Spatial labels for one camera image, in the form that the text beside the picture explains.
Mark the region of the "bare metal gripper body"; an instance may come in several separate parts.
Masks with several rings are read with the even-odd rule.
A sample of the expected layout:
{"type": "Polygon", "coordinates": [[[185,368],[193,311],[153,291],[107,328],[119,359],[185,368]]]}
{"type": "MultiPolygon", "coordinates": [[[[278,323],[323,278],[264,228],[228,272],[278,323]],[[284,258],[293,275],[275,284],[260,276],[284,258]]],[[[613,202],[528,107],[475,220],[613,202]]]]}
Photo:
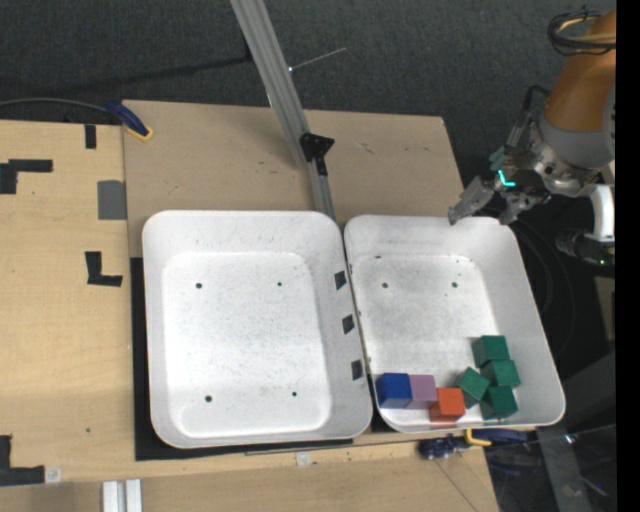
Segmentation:
{"type": "Polygon", "coordinates": [[[585,196],[599,183],[602,168],[571,165],[543,143],[535,150],[501,146],[492,154],[492,170],[496,175],[494,189],[503,199],[509,194],[527,195],[534,207],[553,196],[585,196]]]}

